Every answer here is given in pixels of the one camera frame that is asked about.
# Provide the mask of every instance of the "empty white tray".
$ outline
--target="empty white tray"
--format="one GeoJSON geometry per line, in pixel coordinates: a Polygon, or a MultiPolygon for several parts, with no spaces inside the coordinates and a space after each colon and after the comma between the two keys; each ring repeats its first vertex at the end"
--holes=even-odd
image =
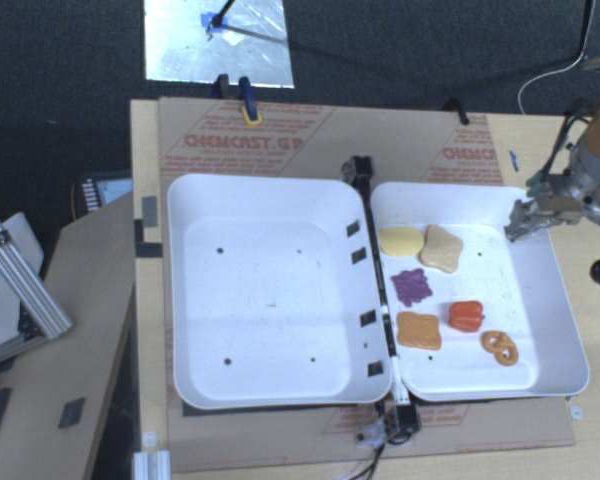
{"type": "Polygon", "coordinates": [[[172,184],[168,209],[174,379],[187,403],[364,403],[387,393],[373,258],[350,186],[192,174],[172,184]]]}
{"type": "Polygon", "coordinates": [[[403,347],[400,375],[416,396],[430,401],[472,400],[582,391],[589,379],[580,336],[546,229],[515,243],[503,228],[524,191],[511,187],[385,183],[373,192],[378,230],[407,225],[423,233],[439,224],[464,242],[453,274],[423,267],[417,257],[381,254],[392,321],[399,311],[435,315],[442,348],[403,347]],[[423,268],[433,295],[405,307],[391,277],[423,268]],[[449,327],[453,302],[479,300],[484,321],[477,333],[449,327]],[[506,332],[516,343],[518,362],[498,364],[480,344],[486,330],[506,332]]]}

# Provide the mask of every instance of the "brown pretzel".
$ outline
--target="brown pretzel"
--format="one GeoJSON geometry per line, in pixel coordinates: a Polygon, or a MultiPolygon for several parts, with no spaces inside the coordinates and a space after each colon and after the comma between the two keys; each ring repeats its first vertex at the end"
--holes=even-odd
{"type": "Polygon", "coordinates": [[[480,338],[482,347],[493,354],[502,366],[512,366],[518,362],[518,348],[509,336],[502,331],[486,331],[480,338]]]}

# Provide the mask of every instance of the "dark floor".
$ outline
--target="dark floor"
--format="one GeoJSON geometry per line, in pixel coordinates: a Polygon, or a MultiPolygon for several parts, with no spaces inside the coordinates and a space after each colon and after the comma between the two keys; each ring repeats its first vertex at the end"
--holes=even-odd
{"type": "MultiPolygon", "coordinates": [[[[260,99],[440,109],[455,96],[468,111],[504,113],[518,112],[527,79],[577,52],[585,4],[283,1],[296,88],[257,90],[260,99]]],[[[209,95],[145,80],[143,41],[143,0],[0,0],[1,218],[25,211],[50,242],[79,175],[129,168],[131,99],[209,95]]],[[[600,56],[600,0],[588,54],[600,56]]],[[[595,106],[600,74],[543,80],[525,107],[561,114],[575,97],[595,106]]]]}

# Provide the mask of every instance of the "red toy pepper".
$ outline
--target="red toy pepper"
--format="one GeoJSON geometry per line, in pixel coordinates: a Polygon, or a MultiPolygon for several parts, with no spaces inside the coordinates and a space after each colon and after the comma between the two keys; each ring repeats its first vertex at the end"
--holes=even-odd
{"type": "Polygon", "coordinates": [[[482,325],[482,304],[477,300],[452,304],[449,325],[459,331],[476,332],[482,325]]]}

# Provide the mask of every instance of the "white cable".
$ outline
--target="white cable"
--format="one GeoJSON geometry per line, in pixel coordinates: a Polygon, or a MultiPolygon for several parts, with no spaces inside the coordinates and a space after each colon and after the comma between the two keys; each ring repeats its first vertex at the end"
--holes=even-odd
{"type": "Polygon", "coordinates": [[[589,32],[591,31],[591,23],[593,22],[593,13],[594,13],[595,8],[596,8],[596,0],[591,0],[591,14],[589,15],[589,22],[587,23],[587,29],[584,32],[584,41],[582,41],[582,49],[580,50],[580,53],[578,54],[576,59],[571,64],[569,64],[566,68],[556,69],[554,71],[542,73],[538,76],[533,77],[530,80],[527,80],[522,85],[522,87],[520,87],[520,90],[518,91],[518,108],[520,109],[520,113],[522,115],[526,114],[526,112],[524,111],[524,107],[522,106],[522,93],[525,91],[525,89],[527,87],[529,87],[532,83],[537,82],[538,80],[541,80],[548,76],[559,75],[560,73],[566,73],[567,71],[575,68],[578,64],[580,64],[580,62],[582,62],[582,59],[584,59],[584,57],[586,55],[585,50],[587,48],[587,41],[589,40],[589,32]]]}

